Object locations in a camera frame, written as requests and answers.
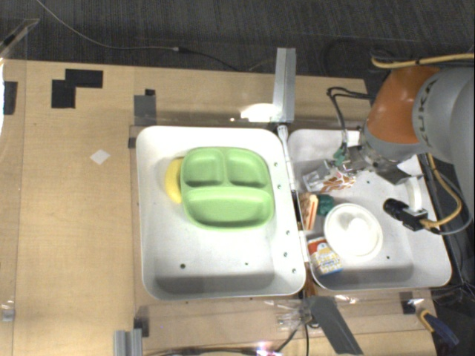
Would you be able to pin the green divided plate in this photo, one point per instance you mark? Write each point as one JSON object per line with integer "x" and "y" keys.
{"x": 226, "y": 191}

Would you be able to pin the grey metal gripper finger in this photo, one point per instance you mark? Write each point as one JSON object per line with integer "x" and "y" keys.
{"x": 316, "y": 176}
{"x": 342, "y": 169}

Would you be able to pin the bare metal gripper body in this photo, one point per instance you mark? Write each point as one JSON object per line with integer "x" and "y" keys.
{"x": 361, "y": 159}

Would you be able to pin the green broccoli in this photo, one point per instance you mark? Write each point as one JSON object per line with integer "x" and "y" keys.
{"x": 326, "y": 204}

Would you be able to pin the white bowl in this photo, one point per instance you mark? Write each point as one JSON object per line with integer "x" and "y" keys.
{"x": 352, "y": 232}

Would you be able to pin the yellow banana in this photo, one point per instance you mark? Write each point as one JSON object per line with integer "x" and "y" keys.
{"x": 172, "y": 184}

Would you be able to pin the red white and yellow carton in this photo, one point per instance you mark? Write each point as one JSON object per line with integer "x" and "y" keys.
{"x": 326, "y": 258}

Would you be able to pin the black cylinder on white bracket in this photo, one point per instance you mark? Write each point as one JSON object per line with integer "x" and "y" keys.
{"x": 402, "y": 210}

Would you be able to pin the orange and white packet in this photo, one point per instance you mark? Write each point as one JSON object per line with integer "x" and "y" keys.
{"x": 339, "y": 184}

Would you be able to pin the white plastic tray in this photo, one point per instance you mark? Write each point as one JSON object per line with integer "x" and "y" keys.
{"x": 408, "y": 258}
{"x": 222, "y": 258}

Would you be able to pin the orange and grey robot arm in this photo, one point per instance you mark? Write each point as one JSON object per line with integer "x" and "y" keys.
{"x": 426, "y": 109}

